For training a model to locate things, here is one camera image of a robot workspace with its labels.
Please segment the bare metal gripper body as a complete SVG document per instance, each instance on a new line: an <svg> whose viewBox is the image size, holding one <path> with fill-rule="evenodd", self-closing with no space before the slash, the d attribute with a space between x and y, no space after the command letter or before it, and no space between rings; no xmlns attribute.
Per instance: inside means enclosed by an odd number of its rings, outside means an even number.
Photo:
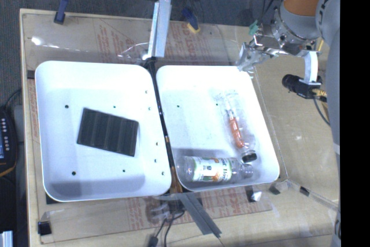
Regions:
<svg viewBox="0 0 370 247"><path fill-rule="evenodd" d="M308 41L293 33L280 19L273 24L261 23L253 35L254 47L270 55L286 53L297 56Z"/></svg>

